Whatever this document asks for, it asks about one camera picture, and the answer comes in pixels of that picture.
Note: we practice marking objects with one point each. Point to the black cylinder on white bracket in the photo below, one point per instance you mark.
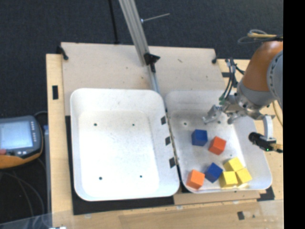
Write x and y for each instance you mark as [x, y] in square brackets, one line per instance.
[259, 138]

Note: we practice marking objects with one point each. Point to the light orange cube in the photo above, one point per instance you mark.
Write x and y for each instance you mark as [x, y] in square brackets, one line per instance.
[195, 179]

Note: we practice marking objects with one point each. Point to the dark orange cube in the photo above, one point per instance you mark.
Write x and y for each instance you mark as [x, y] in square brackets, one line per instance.
[217, 145]

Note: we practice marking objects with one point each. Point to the pale wood board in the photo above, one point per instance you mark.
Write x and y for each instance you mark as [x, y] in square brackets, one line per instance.
[107, 65]

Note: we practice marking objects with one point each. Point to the white plastic tray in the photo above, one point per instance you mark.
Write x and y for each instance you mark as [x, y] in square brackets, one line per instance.
[190, 156]
[119, 147]

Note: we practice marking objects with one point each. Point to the blue cube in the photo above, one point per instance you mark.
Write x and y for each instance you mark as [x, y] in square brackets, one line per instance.
[199, 138]
[213, 172]

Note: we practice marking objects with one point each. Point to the yellow cube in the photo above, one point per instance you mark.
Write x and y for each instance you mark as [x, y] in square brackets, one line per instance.
[244, 175]
[228, 179]
[234, 164]

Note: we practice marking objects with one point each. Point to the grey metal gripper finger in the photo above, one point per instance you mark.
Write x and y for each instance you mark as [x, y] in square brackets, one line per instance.
[213, 113]
[233, 119]

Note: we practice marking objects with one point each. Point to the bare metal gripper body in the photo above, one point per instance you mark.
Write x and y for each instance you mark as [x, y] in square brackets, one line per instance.
[240, 107]

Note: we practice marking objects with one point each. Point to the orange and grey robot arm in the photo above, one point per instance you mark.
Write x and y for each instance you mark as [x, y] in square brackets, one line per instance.
[261, 68]

